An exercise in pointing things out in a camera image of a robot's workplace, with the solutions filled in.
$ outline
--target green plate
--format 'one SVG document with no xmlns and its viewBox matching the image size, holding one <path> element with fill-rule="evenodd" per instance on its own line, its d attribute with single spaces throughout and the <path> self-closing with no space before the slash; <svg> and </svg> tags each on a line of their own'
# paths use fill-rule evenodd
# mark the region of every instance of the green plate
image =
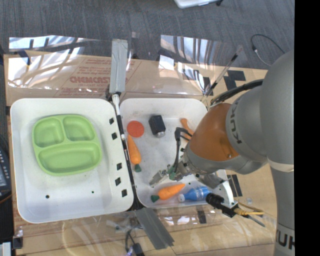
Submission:
<svg viewBox="0 0 320 256">
<path fill-rule="evenodd" d="M 94 169 L 102 150 L 92 123 L 82 115 L 52 115 L 32 128 L 36 160 L 46 173 L 62 176 Z"/>
</svg>

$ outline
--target orange disc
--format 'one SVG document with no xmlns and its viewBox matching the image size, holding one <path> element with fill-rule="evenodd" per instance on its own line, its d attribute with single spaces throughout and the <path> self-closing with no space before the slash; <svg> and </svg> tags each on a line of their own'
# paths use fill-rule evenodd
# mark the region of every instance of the orange disc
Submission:
<svg viewBox="0 0 320 256">
<path fill-rule="evenodd" d="M 141 137 L 145 132 L 144 126 L 142 125 L 142 123 L 138 121 L 129 122 L 126 127 L 126 130 L 132 137 L 135 138 Z"/>
</svg>

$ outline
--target blue bottle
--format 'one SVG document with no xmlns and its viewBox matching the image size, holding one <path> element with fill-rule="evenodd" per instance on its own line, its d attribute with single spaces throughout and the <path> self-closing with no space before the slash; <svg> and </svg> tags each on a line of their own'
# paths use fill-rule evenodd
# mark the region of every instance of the blue bottle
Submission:
<svg viewBox="0 0 320 256">
<path fill-rule="evenodd" d="M 206 186 L 201 186 L 197 188 L 190 189 L 185 194 L 178 195 L 178 201 L 180 203 L 184 202 L 185 200 L 192 200 L 192 201 L 200 201 L 206 199 L 206 196 L 211 193 Z"/>
</svg>

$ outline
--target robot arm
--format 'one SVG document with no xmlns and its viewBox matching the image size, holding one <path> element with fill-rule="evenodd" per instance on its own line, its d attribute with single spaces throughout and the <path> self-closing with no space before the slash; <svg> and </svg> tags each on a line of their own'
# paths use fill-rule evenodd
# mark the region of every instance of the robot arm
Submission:
<svg viewBox="0 0 320 256">
<path fill-rule="evenodd" d="M 295 255 L 293 51 L 273 64 L 262 86 L 233 104 L 209 109 L 188 142 L 174 179 L 220 169 L 249 174 L 266 163 L 277 198 L 274 255 Z"/>
</svg>

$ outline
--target white bottle cap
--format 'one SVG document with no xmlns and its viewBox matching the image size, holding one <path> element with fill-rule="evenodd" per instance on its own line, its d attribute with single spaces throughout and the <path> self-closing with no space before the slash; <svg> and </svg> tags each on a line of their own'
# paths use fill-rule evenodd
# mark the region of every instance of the white bottle cap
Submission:
<svg viewBox="0 0 320 256">
<path fill-rule="evenodd" d="M 184 202 L 185 200 L 186 200 L 186 199 L 185 199 L 184 194 L 179 194 L 179 195 L 178 195 L 178 201 L 179 201 L 180 203 Z"/>
</svg>

